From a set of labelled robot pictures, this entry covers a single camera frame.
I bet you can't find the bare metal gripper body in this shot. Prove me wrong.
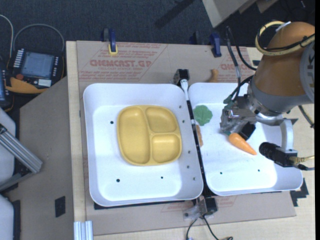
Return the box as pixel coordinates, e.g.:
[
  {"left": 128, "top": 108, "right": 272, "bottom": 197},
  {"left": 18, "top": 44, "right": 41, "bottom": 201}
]
[{"left": 219, "top": 95, "right": 261, "bottom": 135}]

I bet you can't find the orange toy carrot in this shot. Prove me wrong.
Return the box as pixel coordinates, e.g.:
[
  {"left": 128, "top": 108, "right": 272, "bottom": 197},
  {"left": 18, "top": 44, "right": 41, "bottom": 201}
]
[{"left": 223, "top": 130, "right": 258, "bottom": 156}]

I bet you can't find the green toy lettuce leaf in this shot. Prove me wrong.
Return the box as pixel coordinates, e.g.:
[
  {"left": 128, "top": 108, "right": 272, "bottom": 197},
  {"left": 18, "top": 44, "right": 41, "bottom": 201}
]
[{"left": 192, "top": 104, "right": 214, "bottom": 127}]

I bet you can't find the tan toy food piece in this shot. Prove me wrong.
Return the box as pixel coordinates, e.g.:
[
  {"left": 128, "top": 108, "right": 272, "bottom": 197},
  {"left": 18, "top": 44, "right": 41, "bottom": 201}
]
[{"left": 205, "top": 68, "right": 220, "bottom": 83}]

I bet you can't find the white plastic tray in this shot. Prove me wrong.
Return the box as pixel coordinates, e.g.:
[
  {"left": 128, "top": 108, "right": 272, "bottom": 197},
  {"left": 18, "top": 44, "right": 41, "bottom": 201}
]
[
  {"left": 82, "top": 82, "right": 205, "bottom": 207},
  {"left": 187, "top": 81, "right": 304, "bottom": 197}
]

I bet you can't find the thin black and white rod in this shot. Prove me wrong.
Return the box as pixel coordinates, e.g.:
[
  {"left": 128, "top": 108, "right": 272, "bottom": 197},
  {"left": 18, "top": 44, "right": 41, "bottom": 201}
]
[{"left": 180, "top": 79, "right": 209, "bottom": 198}]

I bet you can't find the brown cardboard board, red print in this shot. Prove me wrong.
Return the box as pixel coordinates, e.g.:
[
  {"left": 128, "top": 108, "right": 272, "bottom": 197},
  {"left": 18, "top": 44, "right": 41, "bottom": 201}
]
[{"left": 76, "top": 40, "right": 297, "bottom": 236}]

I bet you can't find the yellow divided plate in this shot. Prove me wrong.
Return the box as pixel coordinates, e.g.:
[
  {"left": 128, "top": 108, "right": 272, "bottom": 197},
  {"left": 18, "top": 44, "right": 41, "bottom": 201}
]
[{"left": 116, "top": 105, "right": 183, "bottom": 167}]

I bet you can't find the black cylinder on white bracket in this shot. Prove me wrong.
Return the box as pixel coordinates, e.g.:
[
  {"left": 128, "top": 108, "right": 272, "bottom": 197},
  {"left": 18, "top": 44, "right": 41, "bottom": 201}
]
[{"left": 256, "top": 113, "right": 300, "bottom": 169}]

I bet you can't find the black block with thin wires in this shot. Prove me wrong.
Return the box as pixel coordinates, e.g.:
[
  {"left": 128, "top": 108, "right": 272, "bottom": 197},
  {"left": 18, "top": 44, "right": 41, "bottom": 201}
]
[
  {"left": 183, "top": 196, "right": 219, "bottom": 221},
  {"left": 171, "top": 68, "right": 190, "bottom": 84}
]

